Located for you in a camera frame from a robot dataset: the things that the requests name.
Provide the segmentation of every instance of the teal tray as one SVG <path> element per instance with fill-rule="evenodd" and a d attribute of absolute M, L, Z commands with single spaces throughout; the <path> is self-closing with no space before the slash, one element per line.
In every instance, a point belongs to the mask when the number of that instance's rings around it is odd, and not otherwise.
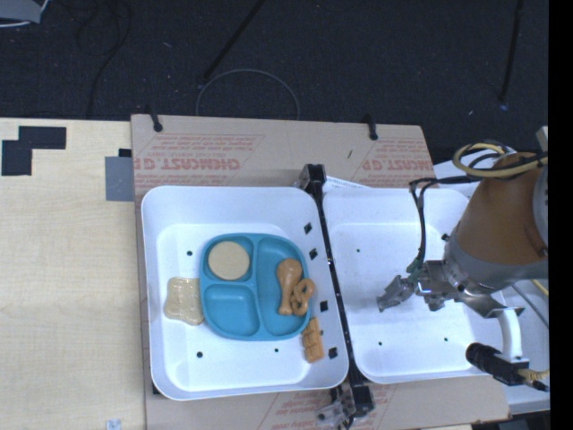
<path fill-rule="evenodd" d="M 233 241 L 248 253 L 247 272 L 236 280 L 223 280 L 210 270 L 208 257 L 218 243 Z M 303 254 L 291 241 L 268 234 L 225 234 L 211 239 L 201 256 L 200 293 L 205 321 L 220 336 L 235 340 L 285 340 L 299 334 L 310 319 L 305 315 L 280 315 L 281 290 L 276 269 L 294 258 L 309 277 Z"/>

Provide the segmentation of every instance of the round cookie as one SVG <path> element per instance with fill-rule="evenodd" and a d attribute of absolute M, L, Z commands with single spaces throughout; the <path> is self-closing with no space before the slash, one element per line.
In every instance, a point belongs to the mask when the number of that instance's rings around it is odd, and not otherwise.
<path fill-rule="evenodd" d="M 219 242 L 209 252 L 207 263 L 211 272 L 223 280 L 237 280 L 248 271 L 251 259 L 237 242 Z"/>

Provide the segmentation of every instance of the light wood surface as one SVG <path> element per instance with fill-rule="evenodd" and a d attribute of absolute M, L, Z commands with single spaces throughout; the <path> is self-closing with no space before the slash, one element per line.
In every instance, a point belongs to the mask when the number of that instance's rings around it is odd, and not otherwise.
<path fill-rule="evenodd" d="M 132 202 L 108 202 L 105 156 L 128 122 L 64 125 L 65 150 L 34 150 L 31 176 L 0 176 L 0 427 L 145 427 Z"/>

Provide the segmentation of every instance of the toy chicken drumstick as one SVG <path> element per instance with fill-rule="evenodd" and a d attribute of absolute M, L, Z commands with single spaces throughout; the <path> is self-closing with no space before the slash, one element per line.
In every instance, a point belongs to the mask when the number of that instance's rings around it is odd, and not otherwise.
<path fill-rule="evenodd" d="M 290 315 L 293 313 L 293 309 L 290 305 L 290 297 L 302 275 L 303 266 L 293 258 L 285 258 L 278 264 L 277 279 L 282 292 L 280 306 L 278 307 L 279 314 Z"/>

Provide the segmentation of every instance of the white tray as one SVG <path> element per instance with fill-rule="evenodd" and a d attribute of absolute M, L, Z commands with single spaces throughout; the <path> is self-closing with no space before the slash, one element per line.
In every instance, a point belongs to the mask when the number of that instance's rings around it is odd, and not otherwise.
<path fill-rule="evenodd" d="M 457 191 L 426 191 L 426 260 L 442 258 L 441 236 L 451 233 L 466 205 Z M 420 220 L 408 190 L 338 188 L 326 194 L 323 206 L 355 361 L 364 376 L 403 383 L 483 374 L 466 361 L 466 348 L 475 341 L 499 346 L 496 320 L 454 301 L 431 312 L 416 295 L 378 310 L 376 297 L 396 275 L 407 276 L 418 253 Z"/>
<path fill-rule="evenodd" d="M 346 343 L 310 195 L 289 187 L 161 186 L 145 195 L 141 215 L 151 375 L 162 394 L 194 400 L 332 388 L 345 379 Z M 218 336 L 206 322 L 191 326 L 165 317 L 168 281 L 198 278 L 204 246 L 213 237 L 231 233 L 271 234 L 300 248 L 316 285 L 311 316 L 318 317 L 322 330 L 322 360 L 306 361 L 300 335 L 288 340 L 231 340 Z"/>

